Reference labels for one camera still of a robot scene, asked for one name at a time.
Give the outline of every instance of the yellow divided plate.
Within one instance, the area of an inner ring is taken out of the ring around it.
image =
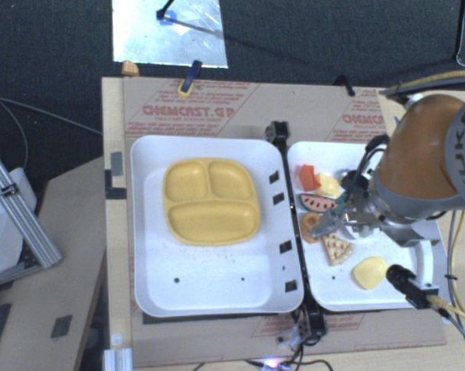
[[[181,242],[221,246],[251,238],[260,208],[248,171],[228,159],[176,162],[164,175],[165,220]]]

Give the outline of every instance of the yellow toy food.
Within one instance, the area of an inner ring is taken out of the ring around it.
[[[353,277],[365,290],[373,290],[385,277],[387,264],[381,257],[368,257],[353,268]]]
[[[339,197],[339,182],[336,179],[323,173],[317,173],[315,178],[320,183],[320,187],[315,191],[317,195]]]

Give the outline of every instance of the dark carpet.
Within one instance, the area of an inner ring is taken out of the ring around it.
[[[227,70],[202,78],[357,86],[459,69],[452,59],[460,0],[220,0]],[[112,61],[111,0],[0,0],[0,96],[101,127],[100,79]],[[463,58],[465,60],[465,36]],[[183,77],[186,68],[141,73]],[[29,140],[27,173],[37,192],[56,175],[96,158],[101,139],[12,107]],[[22,138],[0,109],[0,151],[22,164]]]

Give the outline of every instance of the small wooden block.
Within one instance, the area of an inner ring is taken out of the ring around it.
[[[140,70],[138,66],[130,60],[123,62],[123,68],[121,69],[123,76],[138,77],[140,76]]]

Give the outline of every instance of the cardboard sheet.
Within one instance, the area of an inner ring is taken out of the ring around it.
[[[159,366],[264,356],[288,356],[276,338],[290,315],[160,319],[146,317],[134,301],[129,150],[146,134],[218,138],[263,138],[271,121],[288,121],[296,141],[365,143],[386,132],[375,89],[233,83],[200,80],[188,98],[177,95],[180,80],[124,80],[131,333],[134,366]],[[432,311],[413,309],[327,316],[329,333],[306,352],[331,353],[446,343]]]

